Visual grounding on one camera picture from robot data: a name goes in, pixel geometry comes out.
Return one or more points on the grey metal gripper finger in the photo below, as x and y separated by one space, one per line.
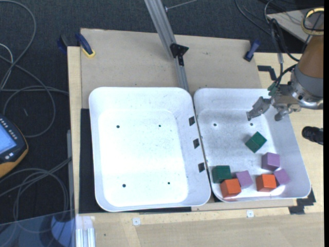
280 114
258 108

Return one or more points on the white plastic tray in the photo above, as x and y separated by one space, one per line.
228 148
144 158

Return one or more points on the black cylinder on white bracket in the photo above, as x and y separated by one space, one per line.
312 134

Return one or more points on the orange cube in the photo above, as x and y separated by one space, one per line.
266 183
230 188

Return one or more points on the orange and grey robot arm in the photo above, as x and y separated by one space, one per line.
312 60

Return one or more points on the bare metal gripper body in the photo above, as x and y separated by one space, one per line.
288 99

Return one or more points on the green cube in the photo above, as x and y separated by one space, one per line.
255 141
221 173

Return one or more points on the purple cube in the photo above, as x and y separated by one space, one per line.
282 176
244 179
270 161

